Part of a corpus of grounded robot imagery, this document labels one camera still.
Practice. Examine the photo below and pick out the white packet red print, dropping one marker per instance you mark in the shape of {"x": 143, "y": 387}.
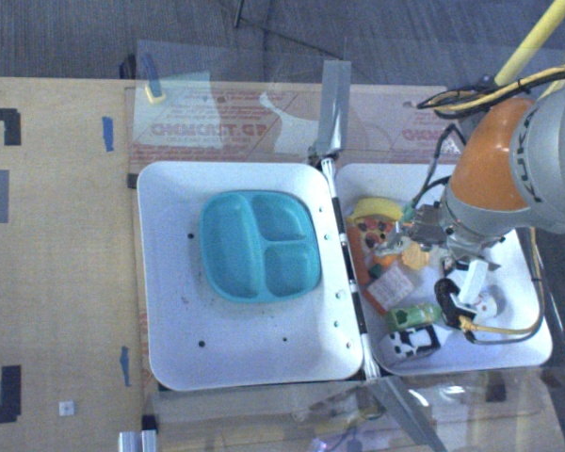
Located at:
{"x": 390, "y": 286}

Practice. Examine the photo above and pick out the orange carrot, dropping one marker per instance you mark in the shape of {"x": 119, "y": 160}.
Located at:
{"x": 358, "y": 257}

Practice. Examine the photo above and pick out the brown cardboard board red print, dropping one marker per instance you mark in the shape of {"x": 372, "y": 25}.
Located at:
{"x": 245, "y": 125}

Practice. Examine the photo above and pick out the white plastic tray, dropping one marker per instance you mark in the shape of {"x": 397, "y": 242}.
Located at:
{"x": 179, "y": 262}
{"x": 508, "y": 342}

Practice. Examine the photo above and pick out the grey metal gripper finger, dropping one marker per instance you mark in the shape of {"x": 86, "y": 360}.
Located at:
{"x": 398, "y": 234}
{"x": 389, "y": 250}

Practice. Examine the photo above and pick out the black and white carton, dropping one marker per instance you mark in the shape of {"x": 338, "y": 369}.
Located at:
{"x": 416, "y": 342}

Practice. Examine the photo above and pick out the blue divided plate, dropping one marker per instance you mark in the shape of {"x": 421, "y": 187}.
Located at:
{"x": 259, "y": 247}

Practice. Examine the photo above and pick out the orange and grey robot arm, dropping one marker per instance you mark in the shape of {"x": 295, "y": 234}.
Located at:
{"x": 489, "y": 167}

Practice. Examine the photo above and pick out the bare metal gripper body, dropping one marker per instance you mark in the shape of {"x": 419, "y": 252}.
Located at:
{"x": 427, "y": 226}

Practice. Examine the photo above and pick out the yellow orange biscuit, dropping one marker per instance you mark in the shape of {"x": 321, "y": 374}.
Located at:
{"x": 414, "y": 256}

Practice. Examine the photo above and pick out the yellow banana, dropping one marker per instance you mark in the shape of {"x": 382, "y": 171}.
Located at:
{"x": 376, "y": 206}

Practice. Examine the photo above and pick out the green bottle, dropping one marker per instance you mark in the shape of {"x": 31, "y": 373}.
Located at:
{"x": 414, "y": 316}

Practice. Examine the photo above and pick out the pizza slice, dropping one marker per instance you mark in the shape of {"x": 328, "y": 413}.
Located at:
{"x": 373, "y": 233}

